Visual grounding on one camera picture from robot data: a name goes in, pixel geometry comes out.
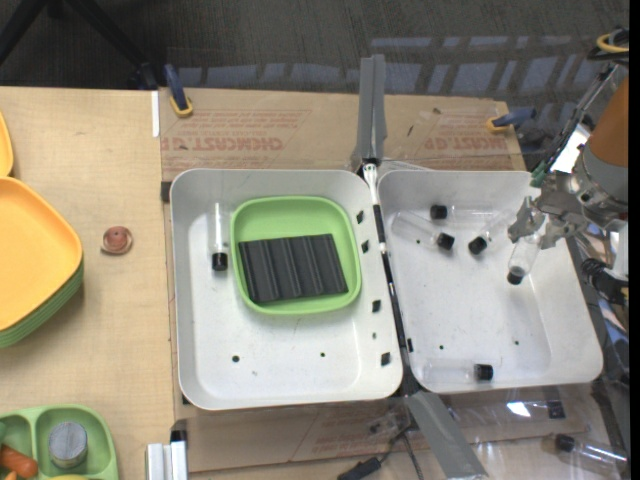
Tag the black office chair base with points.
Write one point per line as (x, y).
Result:
(75, 3)

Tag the thin black and white rod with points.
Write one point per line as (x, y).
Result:
(381, 228)

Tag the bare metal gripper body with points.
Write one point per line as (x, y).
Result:
(565, 200)

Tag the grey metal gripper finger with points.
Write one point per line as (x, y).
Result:
(554, 232)
(525, 220)

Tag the green divided plate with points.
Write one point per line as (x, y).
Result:
(102, 443)

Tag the clear plastic bottle black cap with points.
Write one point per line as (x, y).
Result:
(477, 245)
(522, 260)
(565, 443)
(439, 212)
(444, 241)
(219, 260)
(483, 372)

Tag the brown round tape roll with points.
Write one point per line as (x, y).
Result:
(117, 239)

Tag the yellow plate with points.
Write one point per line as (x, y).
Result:
(30, 253)
(4, 148)

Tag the black ribbed rack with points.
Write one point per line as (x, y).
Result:
(292, 268)

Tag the brown cardboard board red print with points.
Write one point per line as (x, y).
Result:
(300, 128)

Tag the grey can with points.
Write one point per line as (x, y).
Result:
(68, 445)

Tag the white plastic tray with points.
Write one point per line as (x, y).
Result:
(475, 313)
(280, 348)

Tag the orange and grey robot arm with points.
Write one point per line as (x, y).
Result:
(612, 118)

